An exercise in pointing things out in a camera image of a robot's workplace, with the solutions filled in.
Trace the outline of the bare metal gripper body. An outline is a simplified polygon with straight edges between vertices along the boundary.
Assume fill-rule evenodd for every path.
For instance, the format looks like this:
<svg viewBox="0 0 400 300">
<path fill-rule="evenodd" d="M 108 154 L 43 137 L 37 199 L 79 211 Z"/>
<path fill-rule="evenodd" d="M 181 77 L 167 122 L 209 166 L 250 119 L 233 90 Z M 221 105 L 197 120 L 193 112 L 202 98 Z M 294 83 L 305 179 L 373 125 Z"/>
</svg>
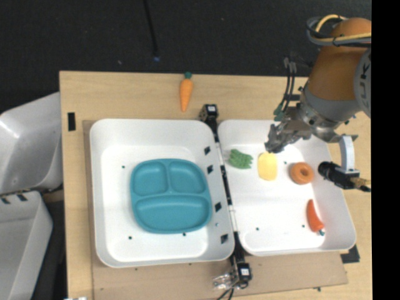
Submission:
<svg viewBox="0 0 400 300">
<path fill-rule="evenodd" d="M 336 133 L 340 122 L 332 121 L 303 104 L 289 106 L 277 115 L 277 140 L 294 143 L 316 136 L 327 143 L 337 143 L 341 136 Z"/>
</svg>

